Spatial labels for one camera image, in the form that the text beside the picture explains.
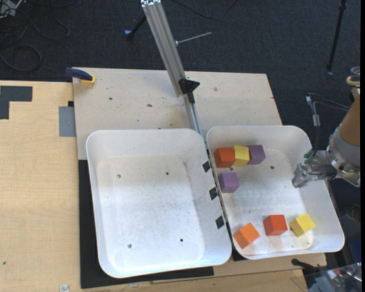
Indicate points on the pale wood board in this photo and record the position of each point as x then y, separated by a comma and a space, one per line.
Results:
134, 102

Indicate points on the orange cube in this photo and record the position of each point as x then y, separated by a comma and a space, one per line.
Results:
246, 235

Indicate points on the white plastic tray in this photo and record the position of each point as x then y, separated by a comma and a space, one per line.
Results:
149, 205
270, 193

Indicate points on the red cube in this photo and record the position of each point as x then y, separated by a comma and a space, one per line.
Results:
275, 225
224, 157

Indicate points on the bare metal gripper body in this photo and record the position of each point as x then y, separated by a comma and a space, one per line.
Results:
324, 166

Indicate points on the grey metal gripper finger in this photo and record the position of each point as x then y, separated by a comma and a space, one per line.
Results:
297, 177
305, 175

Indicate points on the yellow cube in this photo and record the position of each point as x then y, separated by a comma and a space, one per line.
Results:
302, 225
242, 156

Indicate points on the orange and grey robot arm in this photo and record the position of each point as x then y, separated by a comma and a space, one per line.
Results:
349, 126

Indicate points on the purple cube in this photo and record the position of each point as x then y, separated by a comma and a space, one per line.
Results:
257, 154
228, 182

